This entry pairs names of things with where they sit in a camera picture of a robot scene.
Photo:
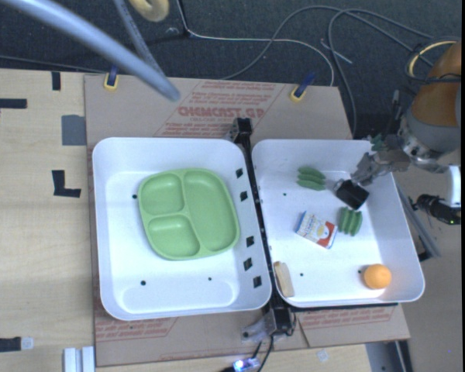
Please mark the green divided plate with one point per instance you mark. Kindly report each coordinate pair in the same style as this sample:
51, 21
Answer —
201, 207

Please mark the white plastic tray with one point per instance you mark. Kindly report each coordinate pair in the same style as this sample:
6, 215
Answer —
333, 269
170, 285

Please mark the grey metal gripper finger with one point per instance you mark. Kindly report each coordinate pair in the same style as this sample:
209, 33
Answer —
361, 166
375, 173

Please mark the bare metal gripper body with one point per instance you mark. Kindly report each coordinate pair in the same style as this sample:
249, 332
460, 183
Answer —
397, 157

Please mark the brown cardboard board red print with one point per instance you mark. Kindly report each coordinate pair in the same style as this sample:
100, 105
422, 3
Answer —
139, 111

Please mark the green pea pods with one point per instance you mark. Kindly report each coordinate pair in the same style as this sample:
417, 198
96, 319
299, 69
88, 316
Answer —
311, 178
350, 221

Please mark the tan bread slice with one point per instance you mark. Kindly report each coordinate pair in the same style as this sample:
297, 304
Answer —
284, 279

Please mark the white and red carton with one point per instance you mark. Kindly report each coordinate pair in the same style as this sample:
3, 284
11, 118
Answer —
315, 229

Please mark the orange fruit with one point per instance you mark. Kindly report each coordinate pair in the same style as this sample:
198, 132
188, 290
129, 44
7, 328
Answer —
377, 276

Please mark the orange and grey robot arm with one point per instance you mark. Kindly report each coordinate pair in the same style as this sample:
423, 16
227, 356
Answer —
438, 103

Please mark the thin black rod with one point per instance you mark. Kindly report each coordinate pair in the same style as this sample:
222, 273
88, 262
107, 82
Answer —
260, 223

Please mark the black box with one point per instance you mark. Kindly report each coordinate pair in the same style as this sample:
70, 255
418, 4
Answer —
350, 197

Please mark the black cylinder on white bracket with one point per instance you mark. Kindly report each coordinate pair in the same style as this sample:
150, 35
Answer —
438, 204

